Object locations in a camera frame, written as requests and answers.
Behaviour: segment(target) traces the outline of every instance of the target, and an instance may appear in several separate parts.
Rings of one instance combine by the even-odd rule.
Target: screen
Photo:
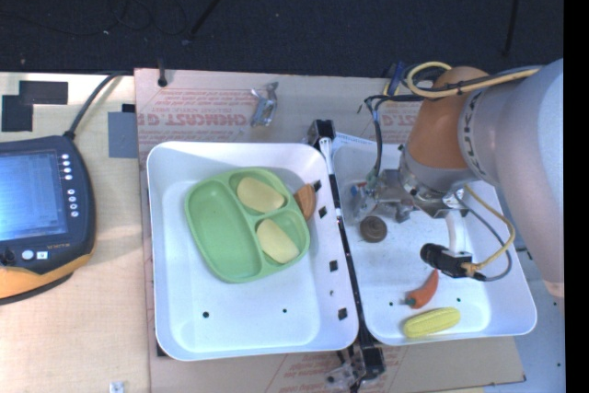
[[[0,241],[67,232],[53,152],[0,154]]]

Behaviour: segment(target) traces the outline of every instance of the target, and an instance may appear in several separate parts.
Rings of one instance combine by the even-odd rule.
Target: brown round object
[[[360,223],[360,234],[368,242],[380,242],[387,236],[387,223],[378,216],[366,216]]]

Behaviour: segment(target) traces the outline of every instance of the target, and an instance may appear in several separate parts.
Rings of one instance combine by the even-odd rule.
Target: button
[[[25,249],[22,251],[22,254],[20,254],[20,257],[22,257],[23,260],[33,260],[35,253],[30,249]]]

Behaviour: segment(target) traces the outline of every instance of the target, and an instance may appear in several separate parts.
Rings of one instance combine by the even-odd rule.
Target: green tray
[[[281,193],[283,206],[262,214],[243,205],[237,197],[237,185],[245,177]],[[202,180],[188,191],[184,210],[204,260],[226,282],[249,282],[283,270],[301,260],[309,249],[309,229],[293,194],[265,168],[240,168]],[[293,240],[300,250],[296,258],[279,263],[263,252],[256,229],[266,218]]]

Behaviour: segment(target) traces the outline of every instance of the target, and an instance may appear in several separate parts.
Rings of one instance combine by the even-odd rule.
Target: yellow cable
[[[515,240],[515,227],[514,227],[514,225],[512,224],[511,221],[509,221],[507,218],[505,218],[505,216],[503,216],[497,210],[495,210],[493,207],[491,207],[486,202],[484,202],[477,195],[477,193],[474,192],[468,185],[465,185],[464,186],[464,189],[468,193],[470,193],[470,195],[472,195],[477,202],[479,202],[487,210],[489,210],[491,213],[493,213],[495,216],[497,216],[500,220],[502,220],[507,225],[507,228],[509,229],[509,238],[507,239],[507,241],[505,242],[505,244],[503,244],[503,246],[497,252],[495,252],[492,256],[490,256],[489,258],[487,258],[483,262],[479,262],[479,263],[465,262],[465,263],[462,264],[462,268],[467,271],[467,275],[469,277],[472,277],[475,272],[477,272],[477,271],[481,270],[483,267],[489,265],[491,262],[493,262],[499,256],[501,256],[507,250],[507,248],[509,248],[509,246]]]
[[[413,83],[413,77],[418,72],[420,72],[423,69],[426,69],[428,67],[443,67],[446,70],[452,69],[448,64],[445,64],[445,63],[429,62],[429,63],[420,64],[420,65],[418,65],[418,66],[416,66],[416,67],[414,67],[413,69],[410,70],[409,74],[407,75],[407,87],[414,94],[419,95],[421,97],[426,97],[426,98],[449,97],[449,96],[452,96],[452,95],[457,95],[458,93],[471,92],[471,91],[477,90],[479,88],[496,86],[498,84],[503,84],[505,82],[509,82],[509,81],[512,81],[512,80],[517,80],[517,79],[521,79],[521,78],[524,78],[524,77],[529,77],[530,75],[535,74],[537,71],[540,70],[539,68],[526,69],[524,71],[519,71],[519,72],[516,72],[516,73],[499,75],[499,76],[494,77],[493,79],[485,80],[485,81],[479,82],[477,84],[470,84],[470,85],[466,85],[466,86],[463,86],[463,87],[451,88],[451,89],[447,89],[447,90],[435,90],[435,91],[432,91],[432,90],[424,90],[422,88],[418,88]]]

